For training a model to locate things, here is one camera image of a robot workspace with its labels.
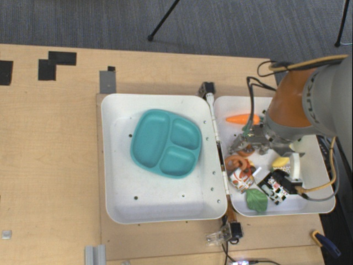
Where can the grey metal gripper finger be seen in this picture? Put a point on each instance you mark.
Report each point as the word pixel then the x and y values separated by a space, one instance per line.
pixel 263 149
pixel 236 143

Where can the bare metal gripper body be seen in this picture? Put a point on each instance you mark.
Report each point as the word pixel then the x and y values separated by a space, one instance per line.
pixel 257 138

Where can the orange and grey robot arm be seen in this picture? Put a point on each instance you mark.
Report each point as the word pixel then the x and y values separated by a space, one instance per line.
pixel 325 101

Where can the brown biscuit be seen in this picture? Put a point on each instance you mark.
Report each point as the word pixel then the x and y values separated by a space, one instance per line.
pixel 246 151

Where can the brown doughnut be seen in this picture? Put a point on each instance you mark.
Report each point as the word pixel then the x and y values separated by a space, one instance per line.
pixel 231 161

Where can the yellow banana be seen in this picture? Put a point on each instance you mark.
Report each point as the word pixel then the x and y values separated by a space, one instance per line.
pixel 280 161

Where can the orange carrot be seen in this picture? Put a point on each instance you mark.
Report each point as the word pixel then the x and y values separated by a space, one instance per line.
pixel 238 119

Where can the thin black and white rod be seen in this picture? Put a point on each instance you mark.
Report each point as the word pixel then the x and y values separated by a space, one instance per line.
pixel 216 126

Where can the red and white carton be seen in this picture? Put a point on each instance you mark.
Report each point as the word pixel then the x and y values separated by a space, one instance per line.
pixel 240 181

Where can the black and white patterned carton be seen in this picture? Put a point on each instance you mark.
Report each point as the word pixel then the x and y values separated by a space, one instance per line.
pixel 271 190

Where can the green leaf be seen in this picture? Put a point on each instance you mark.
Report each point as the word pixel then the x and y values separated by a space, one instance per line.
pixel 257 201

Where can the white plastic tray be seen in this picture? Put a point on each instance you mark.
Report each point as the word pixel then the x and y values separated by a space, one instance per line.
pixel 154 200
pixel 311 170

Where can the green divided plate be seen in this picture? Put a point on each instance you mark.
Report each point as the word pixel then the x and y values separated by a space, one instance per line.
pixel 154 139

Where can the black tripod leg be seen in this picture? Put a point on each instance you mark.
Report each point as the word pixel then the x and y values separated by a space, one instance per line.
pixel 343 15
pixel 169 11

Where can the black cylinder on white bracket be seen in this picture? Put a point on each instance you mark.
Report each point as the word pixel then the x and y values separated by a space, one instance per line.
pixel 286 182

